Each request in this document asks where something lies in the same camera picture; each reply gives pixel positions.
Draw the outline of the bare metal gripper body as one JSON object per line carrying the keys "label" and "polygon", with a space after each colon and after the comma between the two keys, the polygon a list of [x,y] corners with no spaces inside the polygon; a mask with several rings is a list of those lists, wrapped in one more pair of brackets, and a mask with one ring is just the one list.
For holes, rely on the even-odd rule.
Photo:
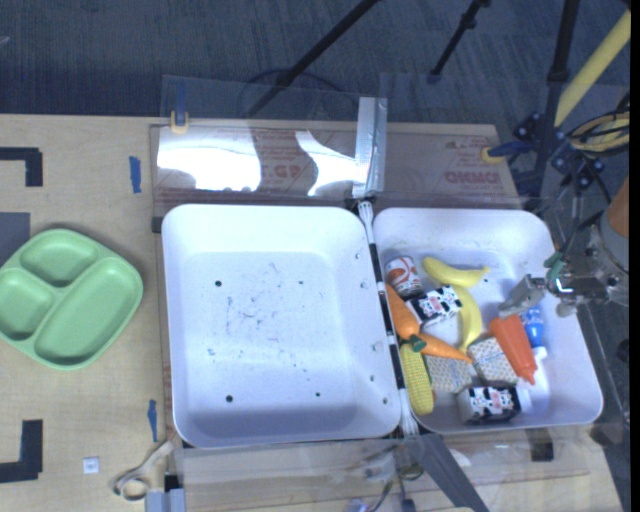
{"label": "bare metal gripper body", "polygon": [[591,225],[586,245],[571,254],[574,231],[545,262],[547,288],[566,306],[587,302],[629,306],[629,241],[610,225]]}

